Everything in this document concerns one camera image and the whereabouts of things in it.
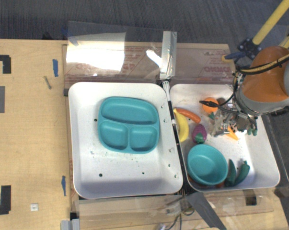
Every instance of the banana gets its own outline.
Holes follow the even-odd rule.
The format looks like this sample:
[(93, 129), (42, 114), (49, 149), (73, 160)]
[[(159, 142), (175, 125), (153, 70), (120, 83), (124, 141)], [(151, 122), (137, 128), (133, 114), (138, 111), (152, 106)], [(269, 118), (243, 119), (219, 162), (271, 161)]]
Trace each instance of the banana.
[(236, 167), (234, 162), (230, 159), (229, 161), (229, 173), (225, 179), (225, 186), (233, 186), (236, 179)]
[(243, 162), (243, 164), (239, 168), (238, 176), (234, 182), (234, 186), (241, 183), (248, 175), (250, 171), (250, 166), (247, 164), (246, 161)]
[(173, 110), (173, 112), (175, 114), (176, 121), (179, 127), (178, 138), (180, 142), (183, 142), (189, 136), (189, 124), (187, 118), (184, 115), (180, 114), (176, 108)]

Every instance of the metal bracket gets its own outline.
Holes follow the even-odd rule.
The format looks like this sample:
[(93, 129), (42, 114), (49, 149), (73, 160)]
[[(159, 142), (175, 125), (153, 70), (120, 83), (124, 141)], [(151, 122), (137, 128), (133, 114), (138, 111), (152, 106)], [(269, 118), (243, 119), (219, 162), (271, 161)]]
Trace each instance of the metal bracket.
[(177, 32), (163, 32), (160, 79), (175, 76)]
[(79, 219), (70, 220), (62, 220), (60, 223), (60, 230), (80, 230), (80, 222)]
[(246, 56), (248, 56), (251, 60), (254, 60), (259, 51), (262, 50), (261, 46), (254, 44), (251, 38), (246, 38), (238, 45), (237, 48), (241, 52), (245, 52)]

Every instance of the wooden board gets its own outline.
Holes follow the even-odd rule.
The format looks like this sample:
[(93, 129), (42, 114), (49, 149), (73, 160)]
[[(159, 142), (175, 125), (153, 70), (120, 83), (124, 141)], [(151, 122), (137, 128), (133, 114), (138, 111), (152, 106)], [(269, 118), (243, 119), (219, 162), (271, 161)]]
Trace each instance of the wooden board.
[[(5, 113), (0, 114), (0, 187), (11, 185), (11, 211), (0, 229), (60, 229), (69, 218), (69, 159), (63, 96), (65, 41), (0, 40), (0, 55), (12, 59), (2, 74)], [(58, 61), (58, 77), (53, 71)], [(51, 89), (44, 79), (47, 77)], [(66, 195), (61, 185), (66, 179)], [(38, 203), (38, 211), (30, 204)]]

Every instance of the black tape marking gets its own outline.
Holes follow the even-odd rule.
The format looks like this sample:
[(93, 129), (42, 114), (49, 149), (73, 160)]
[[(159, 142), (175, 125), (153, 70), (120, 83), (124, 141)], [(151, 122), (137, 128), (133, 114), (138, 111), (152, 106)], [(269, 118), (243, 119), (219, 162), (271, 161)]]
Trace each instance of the black tape marking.
[(11, 74), (11, 57), (9, 55), (0, 55), (2, 61), (2, 73)]
[(11, 186), (1, 186), (0, 215), (9, 214), (11, 210)]

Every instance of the orange toy fruit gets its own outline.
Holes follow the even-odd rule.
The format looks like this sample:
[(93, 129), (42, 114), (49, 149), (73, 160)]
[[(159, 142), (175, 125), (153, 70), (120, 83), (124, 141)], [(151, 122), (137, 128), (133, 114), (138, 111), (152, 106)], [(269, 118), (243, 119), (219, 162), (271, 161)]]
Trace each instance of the orange toy fruit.
[[(218, 101), (217, 101), (216, 99), (212, 98), (212, 97), (208, 97), (208, 98), (206, 98), (204, 101), (206, 101), (206, 102), (213, 102), (213, 103), (215, 103), (215, 104), (219, 104)], [(203, 104), (202, 106), (203, 106), (204, 111), (207, 112), (207, 113), (209, 113), (209, 114), (217, 111), (217, 109), (218, 109), (217, 107), (210, 107), (210, 106), (206, 106), (206, 105), (204, 105), (204, 104)]]

